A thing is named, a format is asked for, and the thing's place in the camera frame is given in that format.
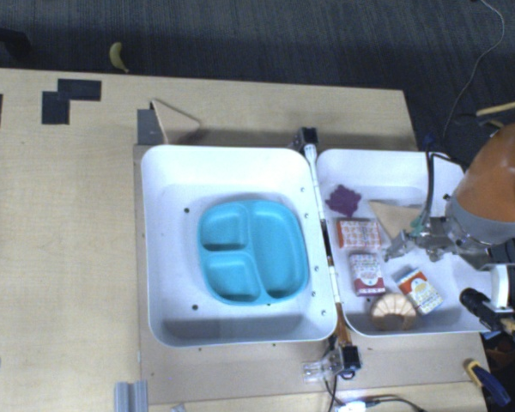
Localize red and white carton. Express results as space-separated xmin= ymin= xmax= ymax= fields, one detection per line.
xmin=348 ymin=251 xmax=387 ymax=297

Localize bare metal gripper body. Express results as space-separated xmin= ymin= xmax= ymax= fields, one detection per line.
xmin=411 ymin=215 xmax=493 ymax=270

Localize orange and white packet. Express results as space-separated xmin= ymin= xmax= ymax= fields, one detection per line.
xmin=336 ymin=217 xmax=383 ymax=250

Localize orange and white carton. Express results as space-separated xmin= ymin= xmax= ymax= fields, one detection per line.
xmin=395 ymin=266 xmax=445 ymax=316

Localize white plastic tray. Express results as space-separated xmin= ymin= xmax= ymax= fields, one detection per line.
xmin=140 ymin=144 xmax=340 ymax=348
xmin=316 ymin=148 xmax=495 ymax=339

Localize black cylinder on white bracket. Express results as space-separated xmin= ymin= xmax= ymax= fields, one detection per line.
xmin=458 ymin=263 xmax=515 ymax=332

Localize yellow banana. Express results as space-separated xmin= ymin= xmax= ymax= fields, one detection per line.
xmin=108 ymin=41 xmax=130 ymax=75

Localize tan bread croissant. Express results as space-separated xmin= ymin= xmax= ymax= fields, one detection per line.
xmin=370 ymin=292 xmax=419 ymax=332

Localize blue divided plate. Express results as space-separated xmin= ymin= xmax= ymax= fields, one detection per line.
xmin=197 ymin=199 xmax=309 ymax=306

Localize thin black and white rod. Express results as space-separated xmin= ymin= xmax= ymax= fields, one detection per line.
xmin=303 ymin=142 xmax=354 ymax=348

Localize tan pizza slice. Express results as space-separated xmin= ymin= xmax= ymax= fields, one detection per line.
xmin=367 ymin=199 xmax=427 ymax=240

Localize black block with thin wires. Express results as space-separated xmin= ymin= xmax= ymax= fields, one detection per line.
xmin=340 ymin=345 xmax=363 ymax=380
xmin=294 ymin=126 xmax=319 ymax=148

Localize purple grapes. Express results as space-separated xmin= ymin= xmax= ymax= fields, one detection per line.
xmin=324 ymin=184 xmax=363 ymax=218

